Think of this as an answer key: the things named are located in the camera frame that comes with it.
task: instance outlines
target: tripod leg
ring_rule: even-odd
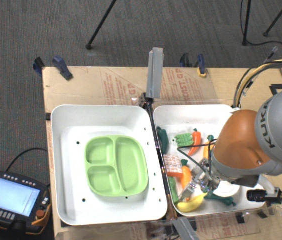
[[[112,3],[110,4],[109,8],[107,9],[105,15],[103,16],[103,18],[102,18],[102,20],[101,20],[99,26],[97,26],[97,28],[96,28],[96,30],[95,30],[95,32],[94,32],[92,38],[90,39],[89,43],[85,46],[85,48],[87,48],[88,50],[91,50],[91,49],[92,49],[92,43],[93,43],[94,39],[96,38],[97,34],[99,33],[99,31],[100,31],[100,29],[101,29],[103,23],[106,21],[108,15],[110,14],[110,12],[111,12],[113,6],[116,4],[116,1],[117,1],[117,0],[113,0],[113,1],[112,1]]]
[[[247,46],[247,45],[248,45],[247,35],[248,35],[248,26],[249,26],[251,2],[252,2],[252,0],[248,0],[248,2],[247,2],[246,19],[245,19],[245,28],[244,28],[243,42],[242,42],[242,45],[243,45],[243,46]]]
[[[267,31],[265,31],[263,33],[263,35],[265,37],[267,37],[269,35],[270,30],[273,28],[273,26],[277,23],[278,19],[281,17],[282,15],[282,10],[279,12],[279,14],[276,16],[276,18],[274,19],[274,21],[272,22],[272,24],[269,26],[269,28],[267,29]]]

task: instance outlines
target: green divided plate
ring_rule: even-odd
[[[137,195],[149,181],[142,146],[124,135],[91,139],[85,147],[85,169],[88,185],[100,196]]]

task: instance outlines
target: toy banana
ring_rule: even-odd
[[[191,200],[187,202],[178,202],[176,207],[182,213],[190,213],[197,209],[203,202],[204,197],[207,193],[203,193],[193,197]]]

